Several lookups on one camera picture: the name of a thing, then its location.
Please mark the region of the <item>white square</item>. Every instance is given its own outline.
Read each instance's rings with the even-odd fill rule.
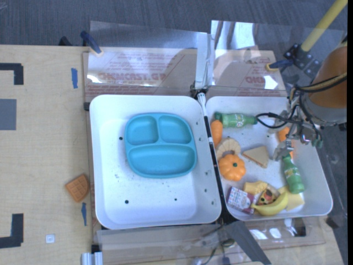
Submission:
[[[54,243],[55,242],[55,235],[54,234],[46,235],[45,242],[46,243]]]

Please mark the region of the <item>yellow pole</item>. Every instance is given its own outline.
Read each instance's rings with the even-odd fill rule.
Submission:
[[[318,41],[320,36],[324,33],[324,31],[329,27],[329,25],[347,4],[348,0],[336,0],[333,3],[331,8],[326,12],[325,16],[321,19],[321,21],[319,21],[317,26],[302,43],[301,49],[303,51],[308,52],[313,47],[316,41]]]

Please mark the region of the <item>waffle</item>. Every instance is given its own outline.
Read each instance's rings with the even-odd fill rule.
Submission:
[[[82,174],[65,184],[65,188],[76,202],[80,202],[89,192],[88,178],[85,174]]]

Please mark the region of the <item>banana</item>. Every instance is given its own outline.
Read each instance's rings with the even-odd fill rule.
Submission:
[[[240,153],[239,142],[229,136],[223,138],[216,147],[217,160],[220,160],[226,152],[238,155]]]
[[[284,210],[288,204],[288,193],[283,192],[277,199],[271,204],[267,205],[255,205],[251,204],[250,207],[255,208],[262,216],[273,216]]]

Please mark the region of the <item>green bottle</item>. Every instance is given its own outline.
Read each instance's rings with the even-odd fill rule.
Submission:
[[[297,166],[295,166],[291,160],[291,155],[288,154],[282,157],[282,161],[284,163],[284,174],[287,179],[289,191],[293,194],[303,192],[305,187]]]
[[[256,117],[246,116],[240,113],[223,114],[215,112],[216,120],[220,120],[224,128],[242,128],[245,125],[255,125],[258,123]]]

